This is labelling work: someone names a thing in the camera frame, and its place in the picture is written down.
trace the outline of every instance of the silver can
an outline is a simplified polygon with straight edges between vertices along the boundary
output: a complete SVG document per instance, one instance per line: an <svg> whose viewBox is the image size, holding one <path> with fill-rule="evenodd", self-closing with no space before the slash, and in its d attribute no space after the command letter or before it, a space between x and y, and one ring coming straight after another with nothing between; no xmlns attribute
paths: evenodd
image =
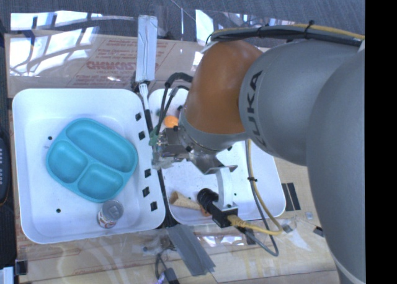
<svg viewBox="0 0 397 284"><path fill-rule="evenodd" d="M105 229L113 228L124 212L123 205L117 200L108 200L97 214L99 225Z"/></svg>

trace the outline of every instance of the black hole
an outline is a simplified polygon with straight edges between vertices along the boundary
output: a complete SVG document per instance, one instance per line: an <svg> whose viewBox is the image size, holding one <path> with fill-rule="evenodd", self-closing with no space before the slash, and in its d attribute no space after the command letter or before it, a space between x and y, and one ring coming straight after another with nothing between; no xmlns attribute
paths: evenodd
<svg viewBox="0 0 397 284"><path fill-rule="evenodd" d="M145 188L142 190L142 194L144 197L146 197L147 195L149 195L150 191L149 191L149 187Z"/></svg>
<svg viewBox="0 0 397 284"><path fill-rule="evenodd" d="M139 139L143 140L144 138L145 138L145 132L144 131L139 132Z"/></svg>
<svg viewBox="0 0 397 284"><path fill-rule="evenodd" d="M151 204L150 204L150 211L154 211L154 210L156 210L157 209L157 202L152 202Z"/></svg>

